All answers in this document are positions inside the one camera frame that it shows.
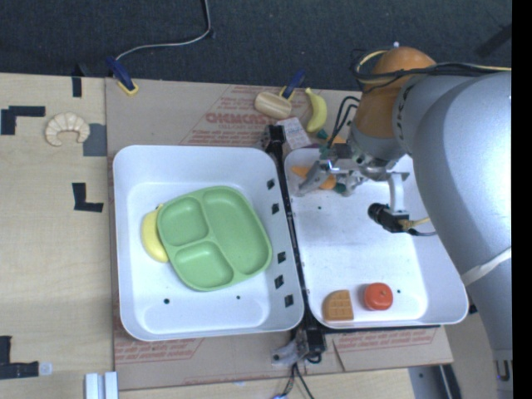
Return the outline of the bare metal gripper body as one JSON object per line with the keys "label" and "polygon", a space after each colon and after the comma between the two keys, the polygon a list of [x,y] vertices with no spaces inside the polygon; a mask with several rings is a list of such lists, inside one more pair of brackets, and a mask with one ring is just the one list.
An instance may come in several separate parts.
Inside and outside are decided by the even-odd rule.
{"label": "bare metal gripper body", "polygon": [[392,143],[333,144],[320,155],[318,173],[322,178],[346,175],[382,181],[401,158],[402,148]]}

